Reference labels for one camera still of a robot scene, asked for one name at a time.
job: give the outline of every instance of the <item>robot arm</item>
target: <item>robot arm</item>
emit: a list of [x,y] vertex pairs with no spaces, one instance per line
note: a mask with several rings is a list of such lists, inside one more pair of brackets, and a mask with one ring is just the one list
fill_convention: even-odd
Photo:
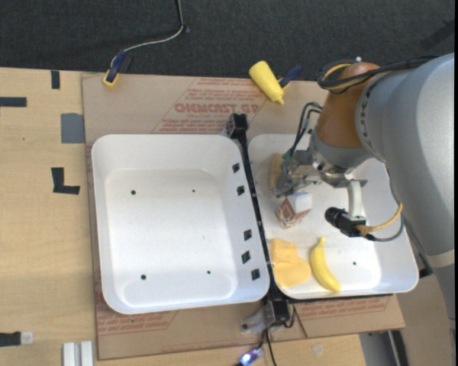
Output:
[[[341,66],[340,78],[327,80],[327,72]],[[308,149],[295,152],[274,191],[291,194],[315,180],[316,172],[322,181],[344,186],[347,173],[364,160],[384,162],[408,235],[439,281],[454,356],[454,54],[391,67],[338,63],[323,69],[318,81],[330,94]],[[347,220],[349,226],[353,218]],[[343,233],[352,236],[349,231]]]

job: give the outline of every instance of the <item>tray hole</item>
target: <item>tray hole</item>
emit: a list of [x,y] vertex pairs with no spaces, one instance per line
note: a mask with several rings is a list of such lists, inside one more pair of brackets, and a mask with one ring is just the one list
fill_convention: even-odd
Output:
[[243,264],[245,264],[248,260],[251,259],[250,252],[246,251],[244,254],[242,254],[241,259],[243,260]]
[[254,270],[251,271],[251,278],[253,281],[258,279],[260,277],[260,270],[258,268],[255,268]]
[[253,232],[251,232],[251,229],[244,231],[244,241],[249,240],[252,236],[253,236]]

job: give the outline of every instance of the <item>black cable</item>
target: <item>black cable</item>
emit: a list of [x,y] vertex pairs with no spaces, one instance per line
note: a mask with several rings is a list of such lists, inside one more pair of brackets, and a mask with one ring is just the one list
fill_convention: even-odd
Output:
[[290,324],[286,325],[285,323],[283,323],[283,326],[285,328],[292,328],[294,323],[295,323],[295,319],[297,317],[297,309],[295,308],[295,305],[293,305],[293,312],[292,312],[292,320],[290,320]]
[[360,73],[359,75],[354,75],[351,77],[347,77],[345,79],[337,79],[337,80],[327,80],[327,76],[329,72],[334,72],[333,69],[336,71],[339,69],[346,68],[353,63],[356,63],[355,60],[345,59],[345,60],[338,60],[334,63],[327,64],[324,66],[317,74],[316,82],[318,85],[323,88],[327,89],[329,92],[333,94],[342,94],[347,91],[349,88],[364,83],[366,80],[371,79],[373,76],[376,76],[380,73],[385,72],[392,72],[397,70],[403,69],[412,69],[417,68],[418,66],[431,61],[432,59],[437,58],[437,56],[422,56],[422,57],[415,57],[411,59],[407,59],[405,61],[400,61],[397,63],[390,63],[384,66],[381,66],[377,69],[371,69],[367,72]]
[[256,349],[262,348],[264,344],[265,344],[265,331],[263,330],[263,331],[261,332],[260,343],[259,343],[258,347],[256,347]]
[[293,156],[293,154],[295,152],[295,149],[297,148],[298,143],[300,142],[300,140],[302,139],[302,137],[305,134],[305,129],[302,129],[302,124],[304,123],[305,112],[311,106],[314,107],[314,108],[312,108],[311,110],[308,111],[307,118],[306,118],[307,120],[309,119],[309,117],[310,117],[312,112],[321,113],[322,106],[319,103],[315,102],[315,101],[311,101],[311,102],[307,103],[302,108],[302,113],[300,114],[300,119],[298,121],[298,128],[297,128],[297,134],[295,136],[295,141],[294,141],[293,145],[289,149],[289,155],[290,156]]
[[269,356],[271,356],[272,358],[272,362],[273,362],[273,366],[276,366],[276,362],[275,362],[275,357],[273,356],[273,350],[272,350],[272,345],[269,341],[269,328],[266,328],[265,329],[265,332],[266,332],[266,342],[268,343],[268,349],[269,349]]

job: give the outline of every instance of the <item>banana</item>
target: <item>banana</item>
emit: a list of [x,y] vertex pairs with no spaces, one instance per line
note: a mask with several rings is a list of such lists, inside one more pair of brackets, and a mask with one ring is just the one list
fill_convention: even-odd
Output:
[[330,291],[339,291],[341,286],[334,275],[331,274],[327,267],[324,256],[324,242],[326,239],[321,237],[319,243],[311,251],[311,267],[312,272],[318,282]]

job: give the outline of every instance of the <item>metal bracket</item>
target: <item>metal bracket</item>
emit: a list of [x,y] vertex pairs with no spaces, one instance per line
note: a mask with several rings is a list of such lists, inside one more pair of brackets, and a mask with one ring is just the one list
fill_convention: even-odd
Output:
[[260,333],[276,321],[273,303],[268,302],[255,314],[240,321],[242,333]]
[[246,114],[231,114],[224,126],[224,129],[222,129],[219,134],[231,139],[237,139],[238,137],[235,134],[237,130],[241,130],[246,133],[249,128],[250,123]]
[[351,217],[361,217],[361,183],[358,180],[350,180],[348,190],[348,212]]
[[67,342],[61,348],[62,366],[93,366],[92,342]]

